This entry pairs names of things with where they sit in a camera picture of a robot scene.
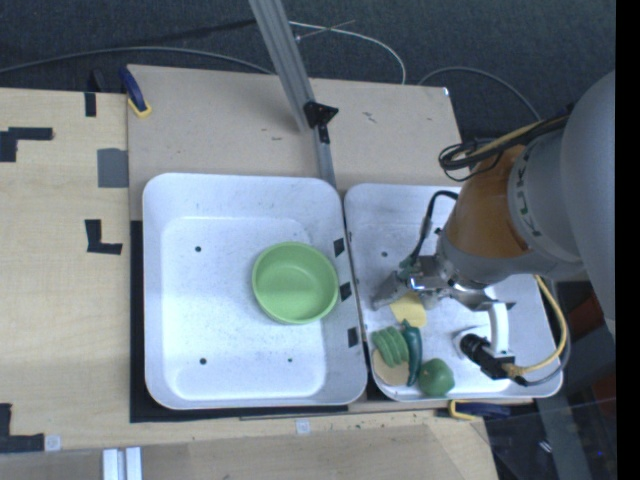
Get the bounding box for green bowl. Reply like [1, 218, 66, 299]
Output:
[250, 240, 341, 326]

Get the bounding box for green cucumber slices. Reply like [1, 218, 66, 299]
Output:
[370, 325, 410, 368]

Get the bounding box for white plastic tray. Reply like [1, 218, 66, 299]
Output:
[141, 171, 369, 411]
[343, 182, 565, 404]

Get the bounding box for dark green chili pepper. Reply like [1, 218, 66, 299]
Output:
[400, 318, 425, 388]

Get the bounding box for pale wood board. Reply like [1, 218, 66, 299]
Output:
[126, 63, 534, 415]

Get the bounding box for yellow cheese slice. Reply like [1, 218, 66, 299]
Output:
[389, 291, 430, 330]

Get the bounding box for tan round biscuit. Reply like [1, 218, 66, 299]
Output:
[371, 348, 411, 386]

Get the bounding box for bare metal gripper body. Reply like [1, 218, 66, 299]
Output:
[398, 254, 485, 307]

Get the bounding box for black cylinder on white bracket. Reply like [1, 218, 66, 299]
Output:
[458, 300, 518, 381]

